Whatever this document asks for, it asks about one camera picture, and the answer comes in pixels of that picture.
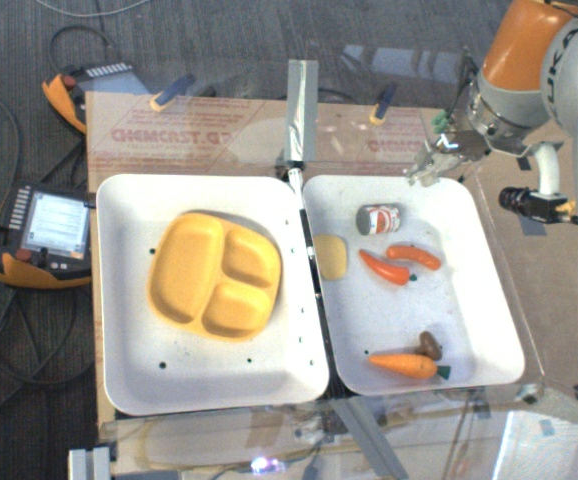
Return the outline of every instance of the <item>can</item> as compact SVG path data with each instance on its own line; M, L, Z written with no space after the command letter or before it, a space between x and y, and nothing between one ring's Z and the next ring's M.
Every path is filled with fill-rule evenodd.
M362 235L392 233L400 227L400 210L393 203L361 206L356 213L356 227Z

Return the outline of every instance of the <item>yellow divided plate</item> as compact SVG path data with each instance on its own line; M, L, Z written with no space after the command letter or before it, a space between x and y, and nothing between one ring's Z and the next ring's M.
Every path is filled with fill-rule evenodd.
M280 283L280 254L239 224L186 213L155 251L147 298L167 322L196 334L244 341L264 329Z

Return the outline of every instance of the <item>gray carpet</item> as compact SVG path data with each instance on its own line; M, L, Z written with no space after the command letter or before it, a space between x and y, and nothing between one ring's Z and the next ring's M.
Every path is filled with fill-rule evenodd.
M139 0L43 0L74 13L108 11ZM394 104L443 107L453 96L457 59L468 46L482 61L510 0L157 0L102 19L79 19L32 0L0 0L0 202L13 174L56 186L83 186L82 137L48 105L42 81L52 63L131 62L152 90L192 73L197 87L229 98L282 98L288 59L320 63L323 101L372 104L387 81ZM104 30L111 51L68 25ZM0 284L0 360L26 377L58 347L55 357L23 384L0 365L0 479L67 477L67 453L96 444L91 368L58 386L38 379L68 378L93 357L89 294L12 290ZM69 331L64 345L63 333Z

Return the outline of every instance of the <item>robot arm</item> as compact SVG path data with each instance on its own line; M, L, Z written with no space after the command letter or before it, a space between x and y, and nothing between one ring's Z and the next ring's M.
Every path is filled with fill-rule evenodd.
M513 0L480 70L472 75L464 110L452 106L432 124L438 138L425 143L406 174L433 183L443 172L491 151L535 156L538 190L506 188L500 204L544 223L573 222L575 204L559 193L557 150L562 144L525 145L524 138L553 119L574 143L578 199L578 0Z

